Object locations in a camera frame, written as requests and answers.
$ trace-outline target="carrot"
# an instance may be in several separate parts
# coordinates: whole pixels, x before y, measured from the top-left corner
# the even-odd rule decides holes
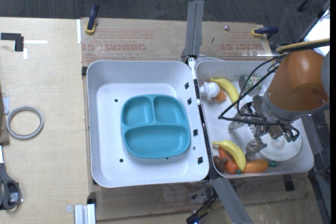
[[[227,159],[227,163],[224,164],[225,168],[227,170],[227,172],[229,174],[240,174],[241,171],[238,168],[238,165],[236,163],[234,163],[225,153],[224,149],[222,149],[221,147],[218,148],[219,151],[219,157],[221,159]]]
[[[245,169],[242,170],[242,173],[257,173],[264,172],[268,166],[276,167],[276,162],[268,162],[265,159],[256,159],[254,161],[246,163]]]

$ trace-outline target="banana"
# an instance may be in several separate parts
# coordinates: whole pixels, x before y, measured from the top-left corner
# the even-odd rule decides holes
[[[246,165],[246,157],[242,149],[230,140],[223,140],[219,142],[212,141],[212,145],[220,146],[222,149],[229,152],[235,159],[236,164],[240,170],[244,170]]]
[[[232,103],[238,100],[239,92],[229,80],[225,78],[220,79],[210,78],[210,81],[216,82],[223,91],[226,91],[227,94],[230,96]]]

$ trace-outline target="tape ring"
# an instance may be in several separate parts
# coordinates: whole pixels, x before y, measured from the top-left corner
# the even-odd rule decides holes
[[[12,128],[10,127],[10,126],[11,126],[11,125],[10,125],[10,124],[11,124],[10,122],[11,122],[12,118],[13,118],[17,113],[22,112],[22,111],[32,111],[32,112],[34,112],[34,113],[38,116],[38,118],[39,118],[39,120],[40,120],[40,125],[38,126],[38,128],[37,128],[35,131],[33,131],[31,134],[28,134],[28,135],[20,135],[20,134],[17,134],[17,133],[15,133],[15,132],[12,130]],[[7,124],[7,129],[8,129],[8,131],[9,131],[9,133],[10,133],[10,135],[11,135],[12,137],[14,137],[14,138],[16,138],[16,139],[20,139],[20,140],[27,140],[27,139],[33,138],[34,136],[36,136],[36,135],[42,130],[42,127],[43,127],[43,117],[42,117],[41,112],[40,112],[38,109],[34,108],[33,106],[27,106],[27,105],[25,105],[25,106],[20,106],[20,107],[18,107],[18,108],[13,109],[13,110],[8,114],[6,124]]]

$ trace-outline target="yellow cable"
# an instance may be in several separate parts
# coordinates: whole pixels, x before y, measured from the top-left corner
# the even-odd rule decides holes
[[[305,47],[305,46],[308,46],[308,45],[325,43],[325,42],[330,42],[330,38],[324,38],[324,39],[319,39],[319,40],[314,40],[314,41],[304,41],[304,42],[299,42],[299,43],[285,45],[285,46],[277,48],[276,52],[280,52],[280,51],[285,50],[285,49],[292,49],[292,48],[297,48],[297,47]]]

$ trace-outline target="metal ring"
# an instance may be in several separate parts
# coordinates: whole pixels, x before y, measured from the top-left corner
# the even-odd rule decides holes
[[[12,120],[12,118],[17,114],[17,113],[19,113],[19,112],[21,112],[21,111],[32,111],[32,112],[34,112],[37,116],[38,116],[38,118],[39,118],[39,120],[40,120],[40,125],[39,125],[39,127],[34,131],[34,132],[32,132],[31,134],[28,134],[28,135],[20,135],[20,134],[17,134],[17,133],[15,133],[12,129],[11,129],[11,120]],[[20,106],[20,107],[18,107],[18,108],[15,108],[14,110],[12,110],[9,114],[8,114],[8,118],[7,118],[7,121],[6,121],[6,124],[7,124],[7,128],[8,128],[8,131],[9,131],[9,133],[11,134],[11,136],[13,136],[14,138],[16,138],[16,139],[21,139],[21,140],[26,140],[26,139],[30,139],[30,138],[33,138],[34,136],[36,136],[41,130],[42,130],[42,127],[43,127],[43,117],[42,117],[42,114],[41,114],[41,112],[38,110],[38,109],[36,109],[36,108],[34,108],[34,107],[32,107],[32,106],[27,106],[27,105],[25,105],[25,106]]]

